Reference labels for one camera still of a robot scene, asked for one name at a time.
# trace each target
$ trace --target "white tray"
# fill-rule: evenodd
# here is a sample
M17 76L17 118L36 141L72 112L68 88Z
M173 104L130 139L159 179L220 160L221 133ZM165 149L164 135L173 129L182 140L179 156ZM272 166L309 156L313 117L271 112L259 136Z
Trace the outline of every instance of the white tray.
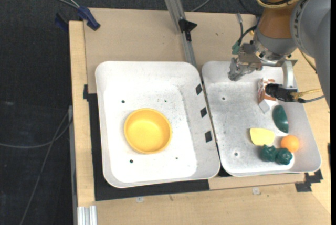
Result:
M257 103L257 82L261 78L283 83L281 68L264 66L261 71L246 74L239 81L230 81L227 73L230 62L210 61L203 65L202 75L214 131L223 168L233 176L314 172L321 166L318 151L306 111L302 104L281 102L288 118L289 134L300 141L289 165L262 161L260 146L252 143L249 129L266 128L275 132L275 147L287 135L278 130L272 110L266 114Z
M209 114L201 116L206 107L201 79L192 65L107 61L96 69L96 84L103 174L109 184L125 188L207 179L218 173ZM140 108L156 109L170 121L172 140L162 152L139 154L125 140L124 122Z

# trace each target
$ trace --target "green object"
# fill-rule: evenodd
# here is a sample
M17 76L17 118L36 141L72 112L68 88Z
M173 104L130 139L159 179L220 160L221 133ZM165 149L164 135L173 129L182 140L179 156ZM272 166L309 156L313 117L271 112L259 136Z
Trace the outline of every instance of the green object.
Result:
M288 133L289 131L288 119L285 113L285 109L282 105L277 105L274 107L272 117L276 127L280 131Z
M280 148L278 149L278 154L276 156L275 161L278 164L284 164L288 165L290 163L290 160L292 160L293 155L289 152L286 148Z
M232 54L233 55L237 55L239 53L239 42L236 42L233 46L232 46Z
M268 147L267 145L262 146L261 150L261 159L265 162L274 162L278 154L277 149L272 146Z

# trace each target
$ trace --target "dark background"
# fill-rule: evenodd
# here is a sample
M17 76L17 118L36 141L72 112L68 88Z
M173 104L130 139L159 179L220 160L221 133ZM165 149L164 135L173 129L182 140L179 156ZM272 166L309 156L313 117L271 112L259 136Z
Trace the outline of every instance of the dark background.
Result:
M164 0L75 1L87 7L166 10ZM185 11L203 1L182 0ZM249 12L262 13L255 0L242 1ZM238 0L212 0L199 11L247 13ZM0 143L50 141L71 105L68 34L55 25L56 13L78 19L75 9L55 0L0 0ZM47 149L0 146L0 225L20 223ZM68 224L71 211L65 134L51 149L24 224Z

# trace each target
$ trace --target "orange fruit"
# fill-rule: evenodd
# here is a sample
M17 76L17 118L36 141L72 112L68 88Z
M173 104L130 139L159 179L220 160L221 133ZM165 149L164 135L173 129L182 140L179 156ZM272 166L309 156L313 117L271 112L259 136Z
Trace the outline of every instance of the orange fruit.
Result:
M289 152L296 152L300 147L299 139L294 135L287 135L281 140L281 147L286 148Z

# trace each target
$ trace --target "yellow bowl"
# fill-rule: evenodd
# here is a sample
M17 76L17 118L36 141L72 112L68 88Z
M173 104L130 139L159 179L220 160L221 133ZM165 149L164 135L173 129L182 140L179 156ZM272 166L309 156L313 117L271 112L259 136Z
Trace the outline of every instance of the yellow bowl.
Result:
M172 127L168 119L154 109L133 111L125 121L124 133L130 146L145 154L163 151L172 139Z

